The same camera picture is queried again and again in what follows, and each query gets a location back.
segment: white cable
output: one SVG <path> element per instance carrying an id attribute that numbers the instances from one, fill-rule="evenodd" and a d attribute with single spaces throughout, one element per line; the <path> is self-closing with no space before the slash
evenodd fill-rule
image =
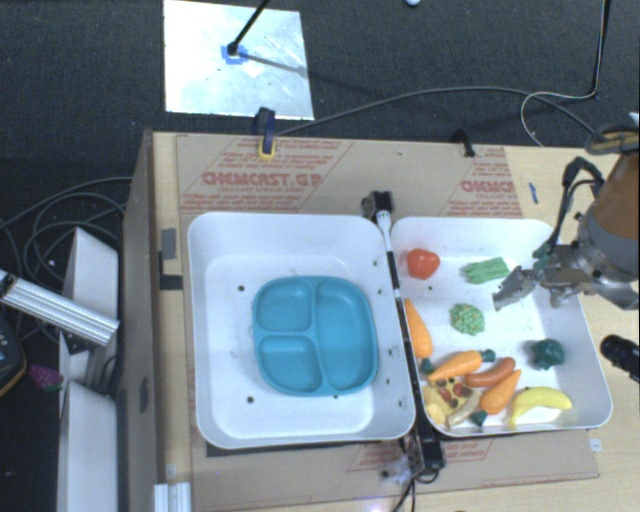
<path id="1" fill-rule="evenodd" d="M 605 26 L 605 4 L 606 0 L 602 2 L 602 10 L 600 12 L 600 36 L 598 39 L 598 53 L 596 56 L 596 68 L 595 68 L 595 77 L 593 82 L 593 89 L 583 96 L 571 96 L 569 94 L 560 94 L 557 92 L 551 91 L 538 91 L 529 94 L 523 101 L 522 105 L 520 105 L 520 122 L 522 123 L 522 127 L 524 131 L 527 132 L 527 135 L 535 142 L 538 146 L 543 146 L 542 142 L 540 142 L 536 136 L 533 134 L 529 127 L 527 126 L 526 121 L 524 120 L 524 108 L 532 98 L 540 97 L 540 96 L 549 96 L 553 98 L 565 99 L 565 100 L 588 100 L 593 98 L 598 92 L 598 86 L 600 85 L 600 65 L 602 64 L 602 50 L 604 47 L 604 26 Z"/>

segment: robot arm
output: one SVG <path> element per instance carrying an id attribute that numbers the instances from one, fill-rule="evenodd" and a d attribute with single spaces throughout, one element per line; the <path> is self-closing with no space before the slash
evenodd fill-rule
<path id="1" fill-rule="evenodd" d="M 578 293 L 598 294 L 624 310 L 638 309 L 631 284 L 638 279 L 638 129 L 613 128 L 595 134 L 587 144 L 592 154 L 620 153 L 609 178 L 578 158 L 563 176 L 563 199 L 551 237 L 535 253 L 530 270 L 517 267 L 494 294 L 496 310 L 517 302 L 537 285 L 550 292 L 551 304 L 561 306 Z M 592 179 L 574 183 L 585 170 Z M 595 200 L 579 218 L 576 239 L 557 245 L 558 234 L 575 188 L 590 184 Z"/>

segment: toy sausage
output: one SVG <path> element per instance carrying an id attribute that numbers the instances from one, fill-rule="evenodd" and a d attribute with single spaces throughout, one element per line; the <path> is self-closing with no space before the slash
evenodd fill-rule
<path id="1" fill-rule="evenodd" d="M 464 379 L 464 383 L 472 388 L 493 386 L 510 375 L 515 366 L 516 362 L 512 357 L 505 357 L 498 366 L 491 370 L 468 374 Z"/>

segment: white tray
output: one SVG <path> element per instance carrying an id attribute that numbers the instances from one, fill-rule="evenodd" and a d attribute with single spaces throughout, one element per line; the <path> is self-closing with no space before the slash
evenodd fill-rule
<path id="1" fill-rule="evenodd" d="M 516 368 L 522 370 L 518 389 L 551 386 L 564 391 L 573 402 L 573 408 L 562 413 L 532 409 L 519 418 L 515 430 L 507 426 L 507 409 L 489 416 L 482 429 L 466 421 L 453 428 L 436 427 L 441 432 L 453 437 L 485 436 L 594 428 L 608 421 L 611 396 L 579 300 L 572 297 L 567 305 L 554 309 L 548 290 L 536 288 L 524 300 L 496 312 L 492 293 L 498 291 L 500 280 L 469 284 L 461 271 L 468 263 L 496 256 L 501 256 L 510 269 L 516 265 L 531 268 L 531 253 L 550 233 L 551 228 L 542 222 L 511 219 L 407 217 L 393 227 L 402 294 L 413 301 L 432 335 L 431 360 L 435 366 L 458 351 L 490 348 L 498 357 L 516 360 Z M 439 269 L 427 280 L 408 274 L 406 255 L 415 248 L 440 256 Z M 456 303 L 472 304 L 483 312 L 483 333 L 470 336 L 451 327 L 449 311 Z M 544 371 L 530 364 L 526 343 L 543 338 L 562 343 L 566 356 L 562 366 Z"/>
<path id="2" fill-rule="evenodd" d="M 207 213 L 188 231 L 196 364 L 196 416 L 222 448 L 372 441 L 402 437 L 415 405 L 378 228 L 338 215 Z M 260 374 L 252 301 L 268 281 L 332 276 L 369 301 L 379 366 L 370 385 L 339 396 L 276 391 Z"/>

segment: toy food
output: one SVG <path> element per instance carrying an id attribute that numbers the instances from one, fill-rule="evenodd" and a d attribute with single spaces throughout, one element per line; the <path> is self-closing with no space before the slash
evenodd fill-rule
<path id="1" fill-rule="evenodd" d="M 456 304 L 451 313 L 451 326 L 463 334 L 475 336 L 484 331 L 484 315 L 471 304 Z"/>
<path id="2" fill-rule="evenodd" d="M 464 383 L 472 388 L 493 386 L 510 375 L 515 367 L 515 359 L 512 357 L 505 357 L 495 368 L 492 368 L 491 370 L 482 373 L 468 374 L 464 379 Z"/>
<path id="3" fill-rule="evenodd" d="M 467 275 L 467 281 L 472 284 L 482 284 L 509 275 L 509 267 L 502 258 L 469 263 L 462 267 L 462 271 Z"/>
<path id="4" fill-rule="evenodd" d="M 508 377 L 485 391 L 480 397 L 480 410 L 470 416 L 471 421 L 481 427 L 487 415 L 501 412 L 513 397 L 521 373 L 520 370 L 515 370 Z"/>
<path id="5" fill-rule="evenodd" d="M 447 418 L 463 407 L 473 390 L 460 379 L 440 379 L 422 388 L 425 409 L 436 425 L 444 425 Z"/>
<path id="6" fill-rule="evenodd" d="M 431 277 L 440 266 L 440 257 L 425 249 L 413 249 L 407 254 L 409 275 L 418 279 Z"/>
<path id="7" fill-rule="evenodd" d="M 571 409 L 573 404 L 562 391 L 546 386 L 527 388 L 513 400 L 513 411 L 509 424 L 516 425 L 516 419 L 534 407 L 550 407 L 553 409 Z"/>
<path id="8" fill-rule="evenodd" d="M 471 394 L 464 405 L 447 416 L 447 426 L 454 427 L 471 416 L 478 408 L 481 396 L 482 393 L 478 389 L 472 389 Z"/>
<path id="9" fill-rule="evenodd" d="M 413 353 L 420 359 L 426 359 L 433 353 L 431 335 L 427 326 L 422 321 L 418 310 L 411 302 L 411 299 L 404 300 L 404 310 L 407 313 L 407 323 L 409 324 L 409 334 L 411 335 L 411 345 Z"/>
<path id="10" fill-rule="evenodd" d="M 477 350 L 467 350 L 454 355 L 446 363 L 436 368 L 428 377 L 429 382 L 436 382 L 440 379 L 448 379 L 450 377 L 460 377 L 468 373 L 475 372 L 483 362 L 492 362 L 496 360 L 496 354 L 493 350 L 485 350 L 479 352 Z"/>
<path id="11" fill-rule="evenodd" d="M 556 340 L 546 338 L 531 346 L 533 364 L 543 370 L 548 370 L 554 365 L 564 363 L 564 350 Z"/>

